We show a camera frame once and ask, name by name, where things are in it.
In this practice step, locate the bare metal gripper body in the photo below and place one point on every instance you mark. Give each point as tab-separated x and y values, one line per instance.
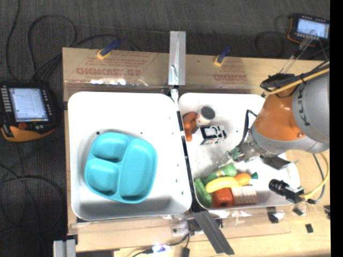
250	151

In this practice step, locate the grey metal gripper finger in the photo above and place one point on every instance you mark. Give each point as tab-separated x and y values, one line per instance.
226	160

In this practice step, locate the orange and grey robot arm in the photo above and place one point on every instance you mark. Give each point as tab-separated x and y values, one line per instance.
278	122

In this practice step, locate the green plastic bottle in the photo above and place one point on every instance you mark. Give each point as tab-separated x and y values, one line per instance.
223	171

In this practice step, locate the yellow banana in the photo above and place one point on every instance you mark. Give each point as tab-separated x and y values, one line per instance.
221	183

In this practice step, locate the orange carrot with green top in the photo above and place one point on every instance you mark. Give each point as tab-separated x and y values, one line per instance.
244	178

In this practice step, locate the black and white carton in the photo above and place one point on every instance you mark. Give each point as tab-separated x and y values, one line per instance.
213	135

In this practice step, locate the orange red can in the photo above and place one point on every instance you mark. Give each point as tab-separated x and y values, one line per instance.
223	198

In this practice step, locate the pink and white carton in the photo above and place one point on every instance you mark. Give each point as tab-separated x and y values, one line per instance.
245	195

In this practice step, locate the green toy vegetable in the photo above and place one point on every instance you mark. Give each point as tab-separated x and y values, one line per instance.
202	193

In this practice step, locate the white plastic tray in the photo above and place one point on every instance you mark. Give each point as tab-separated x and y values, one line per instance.
128	111
235	111

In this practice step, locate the white can with dark lid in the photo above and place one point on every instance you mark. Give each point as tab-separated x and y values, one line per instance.
205	116

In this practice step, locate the orange toy sausage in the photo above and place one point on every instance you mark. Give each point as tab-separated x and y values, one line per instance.
188	123

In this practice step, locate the blue divided plate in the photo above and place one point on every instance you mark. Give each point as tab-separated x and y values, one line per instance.
123	167

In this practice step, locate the brown cardboard board red print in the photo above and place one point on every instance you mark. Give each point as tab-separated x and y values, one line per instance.
112	68

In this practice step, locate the black cylinder on white bracket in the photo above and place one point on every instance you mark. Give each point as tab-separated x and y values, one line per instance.
285	189

